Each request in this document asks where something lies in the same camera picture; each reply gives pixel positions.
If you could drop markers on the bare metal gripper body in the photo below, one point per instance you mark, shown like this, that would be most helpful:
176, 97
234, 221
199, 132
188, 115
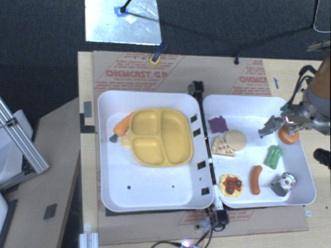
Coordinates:
302, 116

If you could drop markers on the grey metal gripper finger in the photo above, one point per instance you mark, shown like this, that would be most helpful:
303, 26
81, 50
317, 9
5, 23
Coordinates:
270, 126
294, 131

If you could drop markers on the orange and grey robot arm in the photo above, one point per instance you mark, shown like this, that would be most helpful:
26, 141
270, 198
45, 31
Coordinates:
322, 84

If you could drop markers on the green bean bundle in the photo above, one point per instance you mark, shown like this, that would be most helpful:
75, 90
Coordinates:
272, 157

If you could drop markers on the white plastic tray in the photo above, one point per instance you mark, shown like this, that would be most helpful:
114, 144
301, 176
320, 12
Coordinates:
258, 159
147, 187

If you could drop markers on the beige round biscuit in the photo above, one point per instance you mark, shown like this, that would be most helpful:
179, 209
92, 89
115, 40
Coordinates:
235, 139

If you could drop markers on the purple grapes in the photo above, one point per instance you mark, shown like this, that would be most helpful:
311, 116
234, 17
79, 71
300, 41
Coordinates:
218, 124

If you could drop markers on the white can with orange print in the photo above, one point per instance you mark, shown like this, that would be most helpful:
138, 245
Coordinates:
284, 183

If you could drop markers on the pizza slice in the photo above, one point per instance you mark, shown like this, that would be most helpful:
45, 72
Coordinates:
221, 148

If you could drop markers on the red sausage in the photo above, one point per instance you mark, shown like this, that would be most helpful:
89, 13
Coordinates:
256, 179

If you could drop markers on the thin black and white rod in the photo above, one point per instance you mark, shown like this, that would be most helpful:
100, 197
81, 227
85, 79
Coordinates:
208, 148

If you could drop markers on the yellow spaghetti with meatballs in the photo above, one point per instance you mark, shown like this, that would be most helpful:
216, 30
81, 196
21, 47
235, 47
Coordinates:
231, 185

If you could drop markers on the yellow divided plate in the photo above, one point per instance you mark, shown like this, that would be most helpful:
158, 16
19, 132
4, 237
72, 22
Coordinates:
160, 136

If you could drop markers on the brown cardboard board, red print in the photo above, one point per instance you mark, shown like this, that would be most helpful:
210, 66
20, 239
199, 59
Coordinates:
144, 71

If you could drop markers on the pale yellow toy food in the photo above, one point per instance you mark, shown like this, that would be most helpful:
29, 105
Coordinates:
126, 141

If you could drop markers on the orange carrot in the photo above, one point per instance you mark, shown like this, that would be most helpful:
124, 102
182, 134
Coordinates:
122, 125

